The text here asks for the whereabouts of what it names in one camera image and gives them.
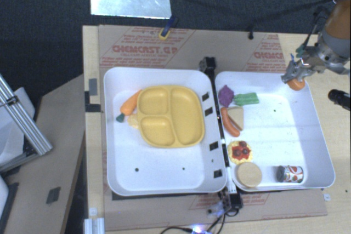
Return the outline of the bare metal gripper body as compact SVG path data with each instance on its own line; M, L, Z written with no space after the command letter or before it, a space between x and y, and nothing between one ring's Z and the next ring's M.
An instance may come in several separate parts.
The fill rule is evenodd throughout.
M350 73L350 69L345 67L349 59L339 56L329 47L306 47L300 61L303 67L311 69L312 72L322 73L327 69L339 75Z

